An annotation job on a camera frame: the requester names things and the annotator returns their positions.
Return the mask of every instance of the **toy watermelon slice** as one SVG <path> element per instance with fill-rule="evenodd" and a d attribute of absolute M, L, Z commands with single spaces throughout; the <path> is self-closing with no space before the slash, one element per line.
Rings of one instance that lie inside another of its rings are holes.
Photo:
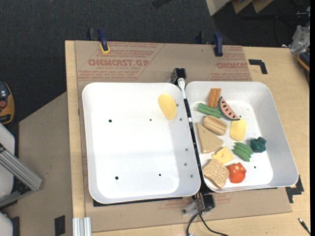
<path fill-rule="evenodd" d="M 225 118 L 228 120 L 239 120 L 240 118 L 234 113 L 227 102 L 222 98 L 219 99 L 218 107 Z"/>

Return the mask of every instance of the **tape measure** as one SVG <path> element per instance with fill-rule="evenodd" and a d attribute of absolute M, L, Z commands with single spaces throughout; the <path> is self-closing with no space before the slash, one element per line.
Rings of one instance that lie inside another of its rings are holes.
<path fill-rule="evenodd" d="M 14 112 L 12 92 L 5 82 L 0 81 L 0 122 L 4 125 L 12 122 Z"/>

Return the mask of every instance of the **wooden table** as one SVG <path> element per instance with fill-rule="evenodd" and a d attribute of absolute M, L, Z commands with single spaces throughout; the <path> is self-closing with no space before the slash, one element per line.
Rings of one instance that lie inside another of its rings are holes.
<path fill-rule="evenodd" d="M 252 80 L 264 83 L 272 92 L 304 186 L 304 192 L 293 197 L 294 203 L 291 204 L 291 213 L 224 219 L 210 221 L 208 224 L 212 230 L 223 232 L 229 236 L 308 235 L 298 221 L 298 218 L 302 218 L 309 229 L 311 228 L 310 89 L 308 83 L 302 68 L 296 61 L 296 57 L 290 53 L 288 48 L 244 47 L 244 52 L 246 59 L 261 59 L 266 64 L 268 74 L 262 74 L 259 66 L 249 66 Z M 73 216 L 74 218 L 83 218 L 86 214 L 78 117 L 75 41 L 65 42 L 65 54 Z M 201 222 L 193 223 L 190 232 L 193 232 L 196 236 L 211 235 Z M 93 235 L 185 236 L 186 224 L 101 232 Z"/>

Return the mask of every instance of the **black carpet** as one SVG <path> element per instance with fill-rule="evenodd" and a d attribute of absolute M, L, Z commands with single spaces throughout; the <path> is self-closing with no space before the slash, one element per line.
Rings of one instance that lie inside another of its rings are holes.
<path fill-rule="evenodd" d="M 260 13 L 236 14 L 228 3 L 213 17 L 205 0 L 0 0 L 0 80 L 15 98 L 17 121 L 66 91 L 65 40 L 87 39 L 104 28 L 109 41 L 195 43 L 204 31 L 226 45 L 288 45 L 296 26 L 310 19 L 276 19 L 306 11 L 310 0 L 275 0 Z M 248 16 L 272 15 L 264 19 Z"/>

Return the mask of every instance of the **wire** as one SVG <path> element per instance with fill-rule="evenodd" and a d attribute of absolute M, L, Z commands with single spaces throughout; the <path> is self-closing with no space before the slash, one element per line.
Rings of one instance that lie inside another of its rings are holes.
<path fill-rule="evenodd" d="M 208 225 L 206 224 L 206 222 L 205 222 L 204 219 L 202 218 L 202 211 L 199 212 L 199 213 L 197 213 L 197 214 L 195 214 L 195 215 L 194 215 L 193 217 L 191 217 L 191 219 L 189 220 L 189 222 L 188 222 L 188 224 L 187 224 L 187 227 L 186 227 L 186 235 L 187 235 L 187 236 L 190 235 L 190 234 L 189 234 L 189 227 L 190 227 L 191 223 L 194 221 L 194 219 L 195 219 L 198 215 L 199 215 L 201 221 L 203 222 L 203 224 L 205 225 L 205 227 L 206 227 L 209 231 L 213 232 L 214 234 L 219 234 L 219 235 L 221 235 L 221 236 L 228 236 L 228 235 L 226 235 L 226 234 L 219 233 L 219 232 L 215 232 L 215 231 L 211 230 L 210 227 L 208 227 Z"/>

